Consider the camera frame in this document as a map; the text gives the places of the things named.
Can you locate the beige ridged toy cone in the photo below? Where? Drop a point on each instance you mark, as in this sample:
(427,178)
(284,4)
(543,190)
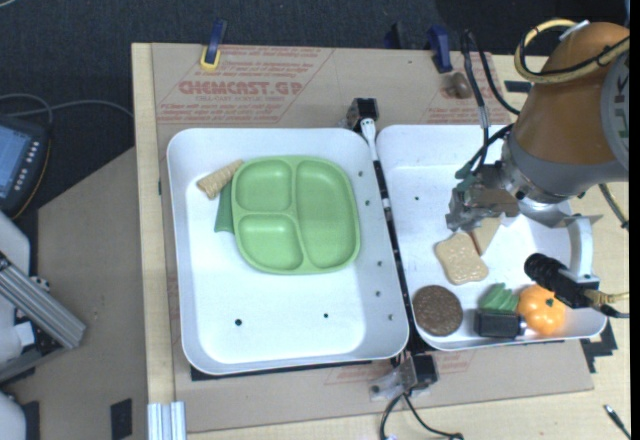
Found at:
(216,180)

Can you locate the white plastic tray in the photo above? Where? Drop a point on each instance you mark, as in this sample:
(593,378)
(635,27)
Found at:
(425,163)
(280,318)

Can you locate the black cylinder on white bracket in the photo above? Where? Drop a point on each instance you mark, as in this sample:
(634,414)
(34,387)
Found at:
(550,275)

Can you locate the beige toy bread slice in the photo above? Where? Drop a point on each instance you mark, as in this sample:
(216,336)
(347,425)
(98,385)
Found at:
(460,258)

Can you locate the brown round toy biscuit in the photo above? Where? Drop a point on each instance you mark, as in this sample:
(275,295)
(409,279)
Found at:
(437,310)

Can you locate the green divided plate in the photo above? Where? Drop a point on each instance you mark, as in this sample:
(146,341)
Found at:
(320,208)

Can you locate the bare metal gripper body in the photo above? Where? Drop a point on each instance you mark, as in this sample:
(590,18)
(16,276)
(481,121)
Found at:
(492,200)

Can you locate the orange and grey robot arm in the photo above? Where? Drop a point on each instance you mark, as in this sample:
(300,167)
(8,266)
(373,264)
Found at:
(560,128)

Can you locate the green ridged toy vegetable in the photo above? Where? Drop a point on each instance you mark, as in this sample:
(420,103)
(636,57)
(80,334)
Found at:
(496,300)

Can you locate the green flat toy leaf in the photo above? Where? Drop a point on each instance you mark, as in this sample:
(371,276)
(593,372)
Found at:
(223,215)

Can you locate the brown toy mushroom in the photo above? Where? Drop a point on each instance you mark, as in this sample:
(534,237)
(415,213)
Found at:
(457,85)

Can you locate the brown cardboard board red print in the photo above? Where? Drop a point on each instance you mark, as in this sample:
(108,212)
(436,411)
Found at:
(280,98)

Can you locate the black small box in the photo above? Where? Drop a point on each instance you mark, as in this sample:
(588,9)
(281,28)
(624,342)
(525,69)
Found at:
(496,324)

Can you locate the beige toy wedge slice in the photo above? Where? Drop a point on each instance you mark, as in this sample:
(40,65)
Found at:
(486,235)

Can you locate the thin black and white rod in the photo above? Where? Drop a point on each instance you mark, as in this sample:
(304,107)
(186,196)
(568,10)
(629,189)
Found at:
(385,198)

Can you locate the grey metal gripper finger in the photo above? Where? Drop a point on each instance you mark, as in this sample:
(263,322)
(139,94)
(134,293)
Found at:
(474,225)
(455,219)

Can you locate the orange toy bell pepper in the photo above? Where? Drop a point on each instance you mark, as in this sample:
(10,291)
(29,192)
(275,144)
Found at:
(540,315)

